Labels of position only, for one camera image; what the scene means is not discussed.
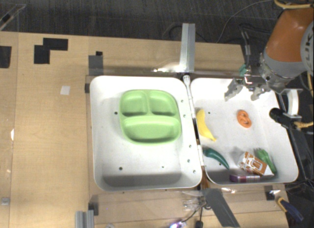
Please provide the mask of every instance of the green divided plate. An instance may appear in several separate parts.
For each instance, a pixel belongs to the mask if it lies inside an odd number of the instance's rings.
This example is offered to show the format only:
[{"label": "green divided plate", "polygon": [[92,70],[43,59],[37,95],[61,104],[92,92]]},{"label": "green divided plate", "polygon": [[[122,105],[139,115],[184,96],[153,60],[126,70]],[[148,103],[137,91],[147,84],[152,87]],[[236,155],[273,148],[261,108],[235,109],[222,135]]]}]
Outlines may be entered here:
[{"label": "green divided plate", "polygon": [[120,125],[125,138],[136,144],[173,142],[182,131],[176,100],[160,90],[130,90],[122,94]]}]

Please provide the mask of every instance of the orange toy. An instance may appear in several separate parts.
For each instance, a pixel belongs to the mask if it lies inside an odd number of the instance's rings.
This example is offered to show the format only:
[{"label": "orange toy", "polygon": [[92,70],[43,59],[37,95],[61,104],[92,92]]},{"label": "orange toy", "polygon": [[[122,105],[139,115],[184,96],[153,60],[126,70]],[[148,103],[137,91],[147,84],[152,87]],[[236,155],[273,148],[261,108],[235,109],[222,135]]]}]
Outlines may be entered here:
[{"label": "orange toy", "polygon": [[237,112],[236,118],[237,118],[237,120],[241,126],[243,126],[245,128],[249,128],[252,126],[252,122],[251,122],[249,115],[246,111],[240,110],[239,112]]}]

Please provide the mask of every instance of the toy banana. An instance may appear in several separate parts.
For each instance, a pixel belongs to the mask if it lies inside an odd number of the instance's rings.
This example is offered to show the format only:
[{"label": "toy banana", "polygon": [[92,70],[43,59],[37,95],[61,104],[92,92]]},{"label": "toy banana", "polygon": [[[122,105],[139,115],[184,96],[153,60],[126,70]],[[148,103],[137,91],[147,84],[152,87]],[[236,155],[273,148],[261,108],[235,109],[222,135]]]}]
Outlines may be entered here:
[{"label": "toy banana", "polygon": [[208,127],[205,124],[205,111],[204,111],[204,109],[201,109],[197,112],[196,120],[197,120],[197,126],[198,126],[198,130],[200,132],[200,135],[207,137],[207,138],[209,138],[215,142],[216,138],[212,135],[211,131],[208,129]]},{"label": "toy banana", "polygon": [[212,148],[203,150],[203,154],[206,157],[210,157],[221,163],[226,169],[229,169],[229,164],[227,163],[226,159],[218,153],[216,150],[213,150]]}]

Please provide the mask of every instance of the banana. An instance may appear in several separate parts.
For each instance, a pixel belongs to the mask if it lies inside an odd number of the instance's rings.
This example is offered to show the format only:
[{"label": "banana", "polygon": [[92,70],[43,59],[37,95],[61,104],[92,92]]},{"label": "banana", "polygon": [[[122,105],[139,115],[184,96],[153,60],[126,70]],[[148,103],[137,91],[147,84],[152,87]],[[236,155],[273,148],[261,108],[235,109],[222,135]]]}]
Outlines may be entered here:
[{"label": "banana", "polygon": [[198,126],[198,131],[200,132],[201,136],[207,137],[214,142],[216,141],[216,138],[212,135],[210,130],[205,124],[205,111],[204,109],[200,109],[197,114],[196,114],[196,120],[197,120],[197,126]]}]

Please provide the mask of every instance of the gray carpet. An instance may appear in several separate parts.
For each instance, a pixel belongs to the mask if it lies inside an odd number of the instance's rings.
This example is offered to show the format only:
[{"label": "gray carpet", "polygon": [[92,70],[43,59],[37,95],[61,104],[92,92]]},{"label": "gray carpet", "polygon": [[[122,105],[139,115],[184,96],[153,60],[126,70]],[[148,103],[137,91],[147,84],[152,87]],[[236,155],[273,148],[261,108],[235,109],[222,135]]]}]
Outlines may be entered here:
[{"label": "gray carpet", "polygon": [[[259,1],[263,0],[0,0],[0,17],[14,4],[26,4],[19,20],[5,30],[164,40],[180,40],[178,25],[187,22],[196,24],[196,41],[216,42],[233,14]],[[243,44],[240,23],[272,31],[281,12],[272,1],[252,5],[230,19],[220,42]],[[257,60],[269,36],[249,34],[252,59]],[[313,137],[309,143],[313,152]]]}]

